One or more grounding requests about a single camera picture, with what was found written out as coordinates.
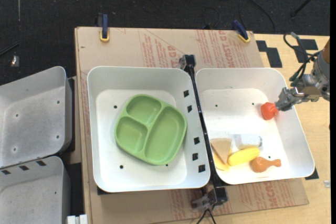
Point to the white plastic tray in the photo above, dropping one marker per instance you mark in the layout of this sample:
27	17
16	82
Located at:
236	112
105	139
34	118
31	196

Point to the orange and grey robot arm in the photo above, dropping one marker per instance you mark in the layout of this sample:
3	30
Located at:
324	63

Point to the small white bottle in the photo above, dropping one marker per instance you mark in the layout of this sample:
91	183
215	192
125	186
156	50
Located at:
246	140

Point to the green divided plate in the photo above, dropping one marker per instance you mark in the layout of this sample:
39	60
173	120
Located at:
157	133

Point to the red toy tomato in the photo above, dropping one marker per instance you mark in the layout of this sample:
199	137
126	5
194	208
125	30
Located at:
269	111

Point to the brown cardboard board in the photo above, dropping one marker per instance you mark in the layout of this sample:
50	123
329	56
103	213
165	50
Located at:
147	47

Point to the orange toy chicken drumstick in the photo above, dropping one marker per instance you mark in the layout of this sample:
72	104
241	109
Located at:
261	164

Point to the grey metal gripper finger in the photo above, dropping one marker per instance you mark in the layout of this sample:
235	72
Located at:
283	105
287	93

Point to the yellow toy corn cob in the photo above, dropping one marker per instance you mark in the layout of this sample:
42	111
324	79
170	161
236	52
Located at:
242	156

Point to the thin black rod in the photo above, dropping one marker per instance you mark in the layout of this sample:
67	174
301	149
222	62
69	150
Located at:
201	115

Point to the tan toy bread wedge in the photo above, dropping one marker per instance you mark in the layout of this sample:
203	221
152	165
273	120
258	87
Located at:
221	147

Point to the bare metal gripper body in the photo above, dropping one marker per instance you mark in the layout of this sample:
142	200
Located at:
312	89

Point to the yellow toy cheese slice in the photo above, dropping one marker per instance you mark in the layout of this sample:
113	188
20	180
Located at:
220	164

